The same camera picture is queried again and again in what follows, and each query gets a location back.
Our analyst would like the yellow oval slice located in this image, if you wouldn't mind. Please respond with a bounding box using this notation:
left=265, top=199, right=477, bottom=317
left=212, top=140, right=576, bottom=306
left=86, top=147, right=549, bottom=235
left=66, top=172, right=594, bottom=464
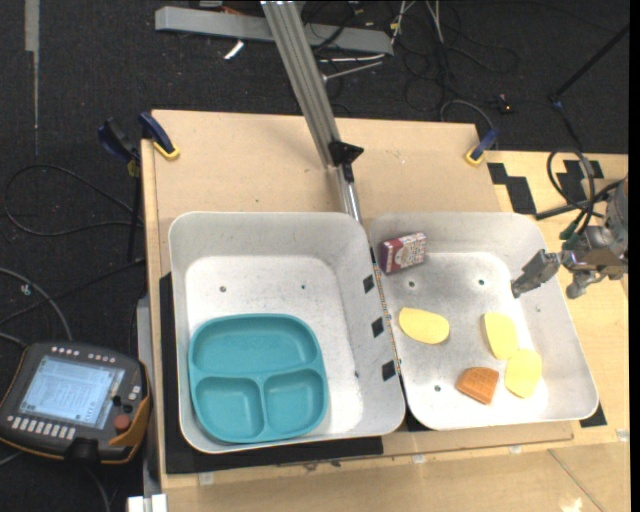
left=503, top=348, right=544, bottom=400
left=398, top=306, right=451, bottom=346
left=480, top=312, right=520, bottom=361

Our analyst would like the white plastic tray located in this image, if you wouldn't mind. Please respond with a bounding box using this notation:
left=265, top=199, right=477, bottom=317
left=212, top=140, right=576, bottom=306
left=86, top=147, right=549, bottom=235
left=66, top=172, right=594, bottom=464
left=368, top=211, right=600, bottom=432
left=167, top=210, right=407, bottom=455

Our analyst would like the pale wood board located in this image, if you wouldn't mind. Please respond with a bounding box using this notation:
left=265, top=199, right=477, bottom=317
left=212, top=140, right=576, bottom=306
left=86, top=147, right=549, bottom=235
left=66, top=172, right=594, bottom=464
left=141, top=108, right=575, bottom=489

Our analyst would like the purple and white carton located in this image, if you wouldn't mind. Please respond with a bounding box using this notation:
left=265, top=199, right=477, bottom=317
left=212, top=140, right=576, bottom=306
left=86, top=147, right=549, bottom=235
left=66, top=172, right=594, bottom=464
left=378, top=231, right=429, bottom=275

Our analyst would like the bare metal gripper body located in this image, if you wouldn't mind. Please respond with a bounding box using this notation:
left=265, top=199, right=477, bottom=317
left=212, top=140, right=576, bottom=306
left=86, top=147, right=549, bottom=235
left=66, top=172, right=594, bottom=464
left=559, top=224, right=629, bottom=281

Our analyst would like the orange waffle piece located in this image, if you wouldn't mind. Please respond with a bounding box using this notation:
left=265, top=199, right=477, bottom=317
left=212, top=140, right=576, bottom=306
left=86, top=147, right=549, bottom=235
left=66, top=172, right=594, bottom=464
left=455, top=366, right=501, bottom=405

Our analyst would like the blue divided plate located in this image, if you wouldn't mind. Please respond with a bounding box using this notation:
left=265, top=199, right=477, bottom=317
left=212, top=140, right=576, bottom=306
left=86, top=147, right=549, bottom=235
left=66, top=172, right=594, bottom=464
left=187, top=313, right=330, bottom=445

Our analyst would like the thin rod between trays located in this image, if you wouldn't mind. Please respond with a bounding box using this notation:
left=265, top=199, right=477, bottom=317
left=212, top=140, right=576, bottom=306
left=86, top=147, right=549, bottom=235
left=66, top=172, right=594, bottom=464
left=339, top=165, right=403, bottom=376

